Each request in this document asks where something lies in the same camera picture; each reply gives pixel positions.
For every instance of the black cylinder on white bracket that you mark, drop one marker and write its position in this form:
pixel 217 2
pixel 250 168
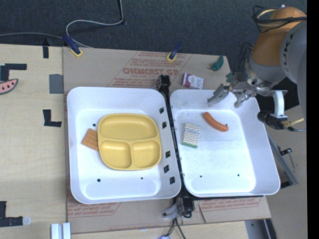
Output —
pixel 275 113

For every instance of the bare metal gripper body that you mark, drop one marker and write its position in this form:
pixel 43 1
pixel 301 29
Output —
pixel 245 84

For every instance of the orange sausage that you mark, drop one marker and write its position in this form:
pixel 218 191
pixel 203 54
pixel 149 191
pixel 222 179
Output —
pixel 214 121

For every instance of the white plastic tray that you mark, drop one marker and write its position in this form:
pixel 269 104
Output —
pixel 119 188
pixel 224 163

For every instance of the pink watermelon slice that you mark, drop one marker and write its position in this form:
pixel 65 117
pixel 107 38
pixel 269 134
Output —
pixel 8 85

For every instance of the white and green carton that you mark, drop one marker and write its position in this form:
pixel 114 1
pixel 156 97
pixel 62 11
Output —
pixel 191 135

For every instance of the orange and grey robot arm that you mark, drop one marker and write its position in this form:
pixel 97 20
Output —
pixel 279 46

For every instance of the orange waffle biscuit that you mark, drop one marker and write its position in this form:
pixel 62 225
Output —
pixel 90 139

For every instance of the yellow divided plate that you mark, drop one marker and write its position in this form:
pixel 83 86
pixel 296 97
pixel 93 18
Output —
pixel 128 141

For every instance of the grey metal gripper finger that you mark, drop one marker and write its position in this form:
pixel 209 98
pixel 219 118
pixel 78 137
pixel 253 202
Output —
pixel 217 95
pixel 240 100

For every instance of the green curved toy vegetable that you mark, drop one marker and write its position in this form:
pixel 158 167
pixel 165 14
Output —
pixel 217 63

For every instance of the brown cardboard board red print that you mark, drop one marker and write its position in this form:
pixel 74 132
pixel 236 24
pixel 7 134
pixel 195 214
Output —
pixel 99 66

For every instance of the red and white carton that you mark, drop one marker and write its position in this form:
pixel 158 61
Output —
pixel 192 80

